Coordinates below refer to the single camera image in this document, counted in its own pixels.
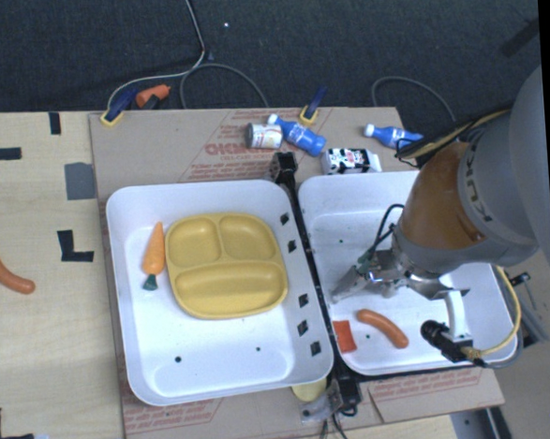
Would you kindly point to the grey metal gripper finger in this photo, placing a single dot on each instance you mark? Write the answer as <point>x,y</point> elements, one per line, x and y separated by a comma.
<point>352,283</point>
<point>388,290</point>

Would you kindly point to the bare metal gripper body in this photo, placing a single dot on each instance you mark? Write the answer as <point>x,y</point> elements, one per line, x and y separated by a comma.
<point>391,267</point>

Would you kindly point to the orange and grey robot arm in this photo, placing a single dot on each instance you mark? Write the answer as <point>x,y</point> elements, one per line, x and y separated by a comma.
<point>448,211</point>

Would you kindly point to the orange sausage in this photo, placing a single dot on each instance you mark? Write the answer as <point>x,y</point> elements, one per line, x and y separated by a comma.
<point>9,275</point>
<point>383,327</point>

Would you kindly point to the red block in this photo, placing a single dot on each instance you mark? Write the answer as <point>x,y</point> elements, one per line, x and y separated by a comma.
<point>344,336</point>

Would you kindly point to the white plastic tray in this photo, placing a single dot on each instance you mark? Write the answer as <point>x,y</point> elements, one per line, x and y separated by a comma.
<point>218,354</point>
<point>349,208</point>

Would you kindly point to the thin black rod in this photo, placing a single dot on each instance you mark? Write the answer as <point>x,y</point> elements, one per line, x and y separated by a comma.
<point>304,230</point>

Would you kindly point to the yellow round object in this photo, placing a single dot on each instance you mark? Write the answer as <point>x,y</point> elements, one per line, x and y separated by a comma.
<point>309,390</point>

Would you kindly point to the cow print milk carton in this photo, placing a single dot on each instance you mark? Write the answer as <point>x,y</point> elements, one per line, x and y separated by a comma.
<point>348,159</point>

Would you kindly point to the yellow divided plate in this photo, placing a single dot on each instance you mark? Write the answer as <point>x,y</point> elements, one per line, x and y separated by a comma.
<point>226,264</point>

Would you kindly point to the blue bottle with white cap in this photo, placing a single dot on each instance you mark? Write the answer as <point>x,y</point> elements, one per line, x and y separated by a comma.
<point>391,135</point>
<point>302,135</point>

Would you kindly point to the white can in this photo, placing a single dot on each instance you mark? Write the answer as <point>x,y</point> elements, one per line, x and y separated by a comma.
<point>264,136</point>

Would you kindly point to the orange carrot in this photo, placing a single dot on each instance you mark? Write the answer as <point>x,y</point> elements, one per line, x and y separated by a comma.
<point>154,255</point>

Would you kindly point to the brown cardboard board, red print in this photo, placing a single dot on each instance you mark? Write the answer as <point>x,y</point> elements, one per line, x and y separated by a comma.
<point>157,147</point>

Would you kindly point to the black cylinder on white bracket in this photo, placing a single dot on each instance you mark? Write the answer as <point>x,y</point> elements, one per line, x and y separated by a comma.
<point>455,314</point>

